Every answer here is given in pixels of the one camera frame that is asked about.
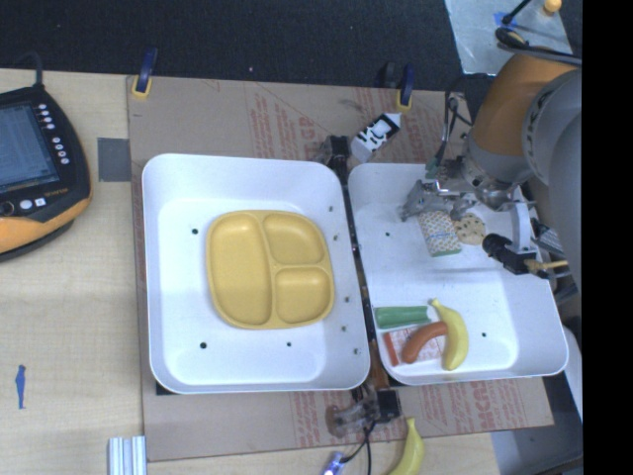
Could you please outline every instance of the brown cardboard sheet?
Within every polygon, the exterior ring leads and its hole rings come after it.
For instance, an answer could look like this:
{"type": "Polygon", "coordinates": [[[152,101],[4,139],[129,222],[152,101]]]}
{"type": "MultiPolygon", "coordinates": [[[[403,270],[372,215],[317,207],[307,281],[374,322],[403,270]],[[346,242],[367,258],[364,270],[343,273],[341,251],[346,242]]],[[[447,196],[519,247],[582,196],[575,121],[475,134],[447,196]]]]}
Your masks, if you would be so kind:
{"type": "MultiPolygon", "coordinates": [[[[313,159],[330,135],[353,137],[381,113],[396,112],[397,90],[155,77],[147,98],[131,94],[136,283],[142,406],[150,461],[357,443],[331,435],[325,410],[353,404],[347,391],[174,395],[160,392],[149,367],[140,175],[161,153],[313,159]]],[[[426,163],[442,132],[442,92],[413,91],[402,129],[375,161],[426,163]]],[[[465,101],[460,113],[468,118],[465,101]]],[[[446,156],[460,151],[458,123],[446,156]]],[[[553,423],[540,378],[399,388],[404,416],[422,436],[553,423]]],[[[401,439],[403,418],[377,426],[373,441],[401,439]]]]}

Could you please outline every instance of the toy banana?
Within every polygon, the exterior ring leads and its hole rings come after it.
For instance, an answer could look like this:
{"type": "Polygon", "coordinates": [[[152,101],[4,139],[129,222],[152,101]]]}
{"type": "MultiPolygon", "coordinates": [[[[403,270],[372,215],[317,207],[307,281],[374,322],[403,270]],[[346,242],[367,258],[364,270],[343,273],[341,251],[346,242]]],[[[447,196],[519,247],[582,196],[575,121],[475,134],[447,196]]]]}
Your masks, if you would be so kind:
{"type": "Polygon", "coordinates": [[[458,312],[442,305],[437,299],[431,301],[431,306],[437,310],[440,319],[446,324],[448,330],[442,366],[444,369],[452,371],[464,362],[468,353],[466,324],[458,312]]]}
{"type": "Polygon", "coordinates": [[[417,475],[424,458],[424,441],[415,428],[415,418],[407,419],[407,439],[403,456],[389,475],[417,475]]]}

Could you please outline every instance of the sausage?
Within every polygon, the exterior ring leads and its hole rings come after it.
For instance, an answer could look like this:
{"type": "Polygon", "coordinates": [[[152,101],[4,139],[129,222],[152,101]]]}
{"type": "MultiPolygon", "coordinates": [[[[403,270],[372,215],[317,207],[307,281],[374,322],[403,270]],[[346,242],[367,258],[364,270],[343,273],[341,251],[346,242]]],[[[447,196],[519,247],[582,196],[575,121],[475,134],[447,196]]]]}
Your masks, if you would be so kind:
{"type": "Polygon", "coordinates": [[[401,360],[411,364],[417,359],[417,355],[434,337],[448,334],[448,327],[442,321],[426,324],[414,332],[408,339],[401,353],[401,360]]]}

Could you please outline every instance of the green cucumber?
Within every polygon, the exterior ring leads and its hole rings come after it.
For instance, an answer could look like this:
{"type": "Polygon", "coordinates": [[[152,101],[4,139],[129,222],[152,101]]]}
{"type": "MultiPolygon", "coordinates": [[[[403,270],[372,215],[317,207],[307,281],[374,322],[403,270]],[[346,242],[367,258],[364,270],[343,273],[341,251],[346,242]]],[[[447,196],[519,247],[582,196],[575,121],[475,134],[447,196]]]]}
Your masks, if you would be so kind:
{"type": "Polygon", "coordinates": [[[374,308],[376,324],[380,329],[399,328],[411,324],[428,324],[426,306],[382,306],[374,308]]]}

